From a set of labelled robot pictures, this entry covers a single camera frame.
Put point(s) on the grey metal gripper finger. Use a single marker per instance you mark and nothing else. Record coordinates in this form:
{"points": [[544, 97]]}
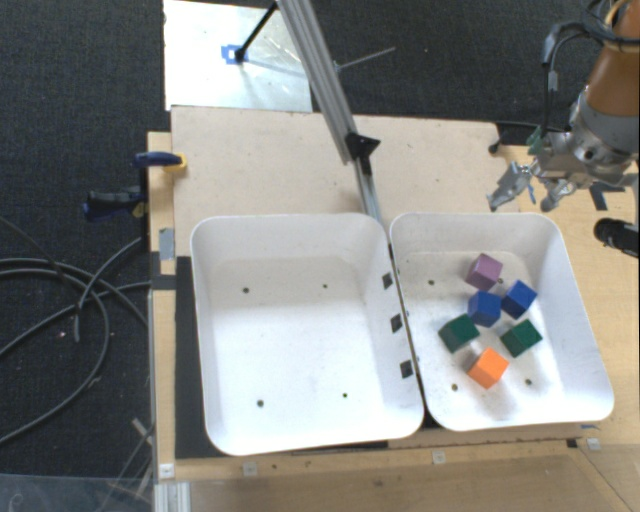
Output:
{"points": [[555, 194], [509, 186]]}

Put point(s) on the orange cube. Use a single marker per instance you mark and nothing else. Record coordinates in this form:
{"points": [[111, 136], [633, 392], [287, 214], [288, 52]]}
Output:
{"points": [[488, 369]]}

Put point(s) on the blue cube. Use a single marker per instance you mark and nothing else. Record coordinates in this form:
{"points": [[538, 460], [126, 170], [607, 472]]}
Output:
{"points": [[484, 309], [520, 299]]}

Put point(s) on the pale wood board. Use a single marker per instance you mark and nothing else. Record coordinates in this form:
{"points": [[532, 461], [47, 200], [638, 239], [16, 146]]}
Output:
{"points": [[270, 165]]}

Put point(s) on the white plastic tray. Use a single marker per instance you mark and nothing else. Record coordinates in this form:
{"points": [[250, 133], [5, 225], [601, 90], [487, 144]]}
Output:
{"points": [[550, 395], [295, 345]]}

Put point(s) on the black cylinder on white bracket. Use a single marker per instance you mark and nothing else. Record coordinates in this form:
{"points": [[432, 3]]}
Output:
{"points": [[614, 234]]}

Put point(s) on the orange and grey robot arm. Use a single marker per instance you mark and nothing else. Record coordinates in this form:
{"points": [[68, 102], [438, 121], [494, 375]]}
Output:
{"points": [[612, 80]]}

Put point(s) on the purple cube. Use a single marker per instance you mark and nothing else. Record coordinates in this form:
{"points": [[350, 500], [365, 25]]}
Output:
{"points": [[484, 272]]}

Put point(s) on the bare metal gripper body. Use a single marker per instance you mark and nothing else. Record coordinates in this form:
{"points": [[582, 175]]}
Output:
{"points": [[590, 160]]}

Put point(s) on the green cube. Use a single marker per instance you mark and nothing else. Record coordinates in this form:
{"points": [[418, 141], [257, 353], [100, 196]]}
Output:
{"points": [[459, 333], [521, 338]]}

